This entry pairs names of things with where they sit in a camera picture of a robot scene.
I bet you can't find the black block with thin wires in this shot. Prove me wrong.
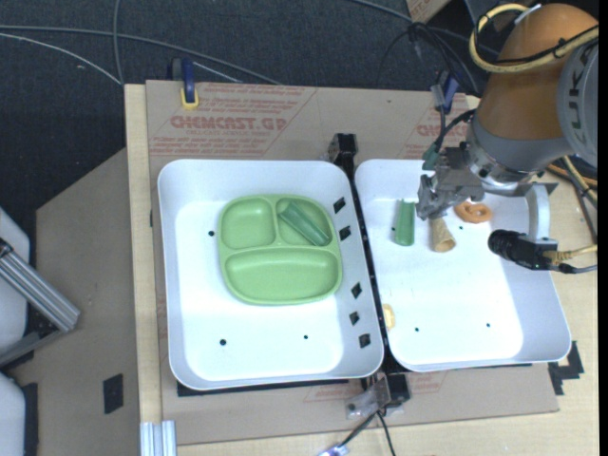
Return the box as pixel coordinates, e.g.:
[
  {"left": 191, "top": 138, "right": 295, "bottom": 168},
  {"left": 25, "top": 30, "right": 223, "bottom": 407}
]
[
  {"left": 383, "top": 372, "right": 410, "bottom": 407},
  {"left": 331, "top": 132, "right": 358, "bottom": 166}
]

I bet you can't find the white plastic tray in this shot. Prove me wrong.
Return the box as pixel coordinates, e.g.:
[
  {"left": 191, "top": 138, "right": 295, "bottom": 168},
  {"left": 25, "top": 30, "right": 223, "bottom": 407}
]
[
  {"left": 156, "top": 158, "right": 386, "bottom": 391},
  {"left": 353, "top": 158, "right": 573, "bottom": 373}
]

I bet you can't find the black cylinder on white bracket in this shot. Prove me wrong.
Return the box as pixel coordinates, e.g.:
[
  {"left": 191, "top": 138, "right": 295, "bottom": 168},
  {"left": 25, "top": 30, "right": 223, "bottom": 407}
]
[{"left": 487, "top": 182, "right": 560, "bottom": 272}]

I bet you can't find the brown cardboard board red print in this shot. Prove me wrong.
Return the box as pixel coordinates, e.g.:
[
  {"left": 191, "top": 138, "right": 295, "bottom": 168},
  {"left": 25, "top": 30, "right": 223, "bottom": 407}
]
[{"left": 144, "top": 79, "right": 561, "bottom": 447}]

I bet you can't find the orange pretzel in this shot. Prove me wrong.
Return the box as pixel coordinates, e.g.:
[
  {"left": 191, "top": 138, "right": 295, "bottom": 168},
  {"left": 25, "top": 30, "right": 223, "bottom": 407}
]
[{"left": 452, "top": 199, "right": 493, "bottom": 225}]

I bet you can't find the tan ice cream cone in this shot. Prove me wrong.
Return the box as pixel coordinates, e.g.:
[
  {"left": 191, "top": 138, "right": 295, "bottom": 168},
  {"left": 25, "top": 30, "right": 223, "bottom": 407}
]
[{"left": 429, "top": 215, "right": 458, "bottom": 254}]

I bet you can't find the green divided plate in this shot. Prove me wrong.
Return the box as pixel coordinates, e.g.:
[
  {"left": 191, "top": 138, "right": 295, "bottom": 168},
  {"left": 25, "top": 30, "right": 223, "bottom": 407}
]
[{"left": 217, "top": 194, "right": 345, "bottom": 308}]

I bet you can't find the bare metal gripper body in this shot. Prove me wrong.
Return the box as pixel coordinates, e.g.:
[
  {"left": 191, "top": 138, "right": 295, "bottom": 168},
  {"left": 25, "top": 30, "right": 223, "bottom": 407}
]
[{"left": 424, "top": 145, "right": 534, "bottom": 208}]

